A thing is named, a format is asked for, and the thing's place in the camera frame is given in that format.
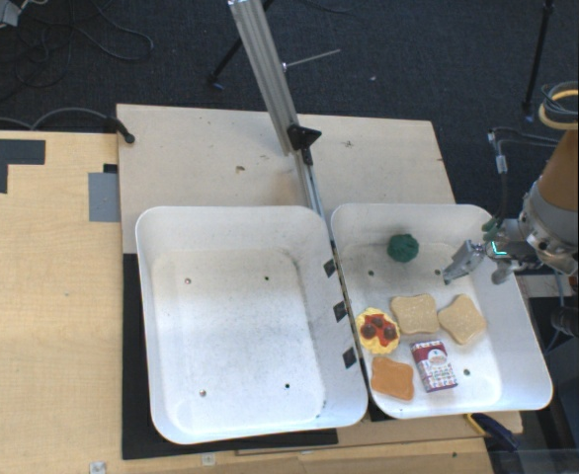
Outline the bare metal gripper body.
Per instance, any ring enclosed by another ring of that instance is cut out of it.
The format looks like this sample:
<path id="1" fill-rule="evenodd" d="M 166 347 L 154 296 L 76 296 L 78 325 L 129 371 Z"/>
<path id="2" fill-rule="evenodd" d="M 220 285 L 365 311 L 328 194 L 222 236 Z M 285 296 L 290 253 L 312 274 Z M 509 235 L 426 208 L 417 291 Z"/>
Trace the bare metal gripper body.
<path id="1" fill-rule="evenodd" d="M 579 270 L 577 247 L 529 218 L 492 218 L 484 224 L 484 244 L 490 258 L 521 269 L 547 266 L 568 276 Z"/>

